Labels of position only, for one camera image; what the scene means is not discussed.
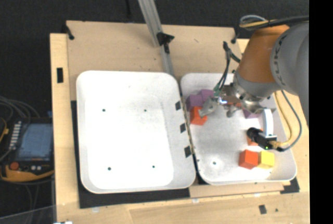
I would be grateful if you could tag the black cylinder on white bracket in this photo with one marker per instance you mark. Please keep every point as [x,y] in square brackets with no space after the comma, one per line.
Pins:
[267,124]

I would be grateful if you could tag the brown cardboard board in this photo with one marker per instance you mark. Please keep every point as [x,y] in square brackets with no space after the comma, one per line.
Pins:
[117,46]

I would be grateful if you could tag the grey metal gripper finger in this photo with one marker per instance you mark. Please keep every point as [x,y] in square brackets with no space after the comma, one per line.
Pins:
[209,106]
[232,111]

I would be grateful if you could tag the white plastic tray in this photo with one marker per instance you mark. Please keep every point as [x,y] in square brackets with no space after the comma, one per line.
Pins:
[223,145]
[130,134]

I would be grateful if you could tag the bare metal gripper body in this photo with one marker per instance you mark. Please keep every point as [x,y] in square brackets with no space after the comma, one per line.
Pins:
[231,95]

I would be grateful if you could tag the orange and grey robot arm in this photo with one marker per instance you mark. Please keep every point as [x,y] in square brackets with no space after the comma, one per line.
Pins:
[262,59]

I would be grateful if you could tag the yellow cube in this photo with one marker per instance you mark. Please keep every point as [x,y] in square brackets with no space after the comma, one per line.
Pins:
[267,159]

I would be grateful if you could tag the purple cube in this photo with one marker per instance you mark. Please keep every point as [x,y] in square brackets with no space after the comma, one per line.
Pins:
[193,102]
[207,94]
[251,114]

